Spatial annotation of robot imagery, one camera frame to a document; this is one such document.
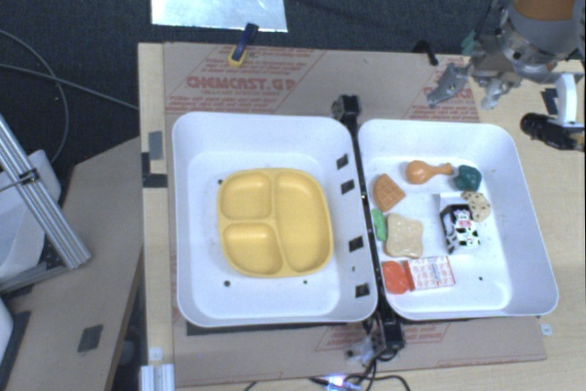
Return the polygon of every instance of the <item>orange toy drumstick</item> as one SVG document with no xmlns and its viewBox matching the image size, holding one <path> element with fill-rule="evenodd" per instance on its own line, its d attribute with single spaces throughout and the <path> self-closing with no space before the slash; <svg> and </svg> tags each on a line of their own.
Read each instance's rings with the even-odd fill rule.
<svg viewBox="0 0 586 391">
<path fill-rule="evenodd" d="M 434 167 L 425 161 L 413 160 L 407 165 L 407 181 L 411 184 L 423 184 L 436 175 L 452 175 L 454 168 L 450 163 Z"/>
</svg>

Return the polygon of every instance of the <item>black clip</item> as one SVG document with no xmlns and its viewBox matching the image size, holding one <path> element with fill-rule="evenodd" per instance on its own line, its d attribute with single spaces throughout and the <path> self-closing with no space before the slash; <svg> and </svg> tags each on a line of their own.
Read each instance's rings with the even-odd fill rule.
<svg viewBox="0 0 586 391">
<path fill-rule="evenodd" d="M 31 183 L 31 182 L 35 182 L 38 178 L 39 178 L 39 175 L 37 173 L 37 170 L 34 168 L 30 169 L 26 173 L 18 175 L 18 179 L 20 179 L 20 182 L 22 182 L 23 185 Z"/>
<path fill-rule="evenodd" d="M 415 45 L 411 52 L 425 52 L 429 58 L 429 65 L 432 65 L 434 67 L 440 63 L 438 61 L 438 58 L 436 57 L 435 52 L 433 52 L 433 49 L 431 48 L 430 44 L 424 39 L 418 41 L 418 44 Z"/>
</svg>

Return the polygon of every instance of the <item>small black square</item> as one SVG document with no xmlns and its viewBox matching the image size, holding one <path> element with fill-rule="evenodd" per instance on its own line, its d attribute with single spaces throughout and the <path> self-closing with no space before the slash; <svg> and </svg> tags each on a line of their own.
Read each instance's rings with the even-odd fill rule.
<svg viewBox="0 0 586 391">
<path fill-rule="evenodd" d="M 362 236 L 359 236 L 358 238 L 354 238 L 353 240 L 350 240 L 348 242 L 348 247 L 350 248 L 350 252 L 356 251 L 357 249 L 360 249 L 360 248 L 363 248 L 364 247 L 364 239 L 362 238 Z"/>
<path fill-rule="evenodd" d="M 349 181 L 346 181 L 345 183 L 343 183 L 341 185 L 341 189 L 342 189 L 342 194 L 345 194 L 349 190 L 353 190 L 354 189 L 354 180 L 350 179 Z"/>
<path fill-rule="evenodd" d="M 348 154 L 344 154 L 343 157 L 336 160 L 336 166 L 338 169 L 344 168 L 346 165 L 348 165 Z"/>
<path fill-rule="evenodd" d="M 102 336 L 103 325 L 98 324 L 91 328 L 85 328 L 81 335 L 80 345 L 78 345 L 77 352 L 83 353 L 96 349 L 100 343 L 100 337 Z"/>
<path fill-rule="evenodd" d="M 366 295 L 370 295 L 370 288 L 368 284 L 362 284 L 356 286 L 356 297 L 366 297 Z"/>
</svg>

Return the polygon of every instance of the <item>toy food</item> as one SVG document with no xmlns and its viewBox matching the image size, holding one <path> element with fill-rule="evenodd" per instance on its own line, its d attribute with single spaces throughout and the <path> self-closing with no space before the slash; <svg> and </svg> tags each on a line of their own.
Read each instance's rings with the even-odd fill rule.
<svg viewBox="0 0 586 391">
<path fill-rule="evenodd" d="M 377 240 L 386 241 L 386 220 L 385 215 L 380 209 L 372 209 L 370 211 L 373 216 L 374 236 Z"/>
<path fill-rule="evenodd" d="M 446 235 L 448 253 L 452 254 L 460 246 L 474 247 L 480 244 L 476 223 L 472 221 L 472 211 L 467 204 L 448 205 L 439 217 Z"/>
<path fill-rule="evenodd" d="M 476 191 L 480 188 L 482 179 L 483 175 L 480 174 L 478 169 L 468 165 L 460 165 L 458 167 L 458 176 L 453 181 L 459 190 Z"/>
<path fill-rule="evenodd" d="M 409 290 L 409 281 L 403 266 L 395 261 L 386 261 L 382 267 L 385 288 L 389 293 L 401 294 Z"/>
<path fill-rule="evenodd" d="M 483 222 L 491 214 L 491 204 L 488 203 L 484 194 L 466 190 L 461 197 L 468 202 L 475 222 Z"/>
<path fill-rule="evenodd" d="M 434 167 L 421 160 L 409 162 L 406 169 L 407 181 L 411 184 L 423 184 L 436 175 L 452 175 L 453 172 L 454 168 L 450 163 Z"/>
<path fill-rule="evenodd" d="M 405 197 L 403 190 L 387 174 L 382 174 L 376 179 L 373 193 L 376 205 L 383 212 L 390 211 Z"/>
<path fill-rule="evenodd" d="M 388 255 L 420 257 L 423 254 L 423 224 L 419 220 L 391 213 L 386 217 L 386 232 L 385 251 Z"/>
<path fill-rule="evenodd" d="M 446 255 L 413 259 L 403 263 L 403 267 L 411 290 L 451 287 L 456 283 Z"/>
</svg>

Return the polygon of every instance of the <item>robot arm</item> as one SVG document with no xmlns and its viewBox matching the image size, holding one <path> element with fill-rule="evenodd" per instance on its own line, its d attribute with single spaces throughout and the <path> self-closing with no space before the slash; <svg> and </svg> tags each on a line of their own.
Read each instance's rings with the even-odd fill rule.
<svg viewBox="0 0 586 391">
<path fill-rule="evenodd" d="M 571 82 L 568 73 L 553 70 L 558 61 L 576 50 L 585 56 L 584 2 L 511 0 L 500 11 L 500 25 L 493 34 L 476 33 L 469 65 L 466 68 L 450 65 L 446 69 L 438 88 L 428 95 L 429 106 L 450 99 L 461 90 L 468 76 L 472 76 L 486 92 L 482 103 L 484 109 L 494 108 L 499 97 L 520 86 L 522 80 L 555 83 L 563 111 L 556 119 L 528 114 L 522 128 L 552 147 L 583 150 L 583 127 L 574 123 L 575 82 L 583 74 L 570 75 Z"/>
</svg>

